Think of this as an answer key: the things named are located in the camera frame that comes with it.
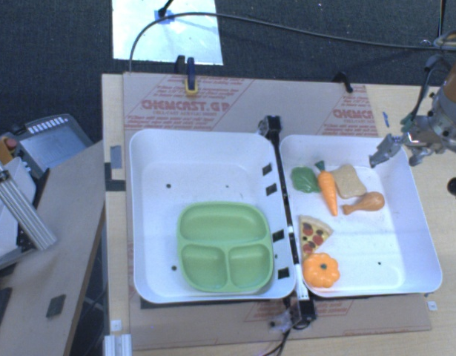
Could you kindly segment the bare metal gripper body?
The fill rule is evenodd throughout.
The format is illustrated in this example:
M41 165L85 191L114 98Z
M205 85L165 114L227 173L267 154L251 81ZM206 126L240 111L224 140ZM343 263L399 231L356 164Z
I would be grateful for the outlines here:
M413 119L409 114L400 124L403 144L412 154L456 154L456 115L427 113Z

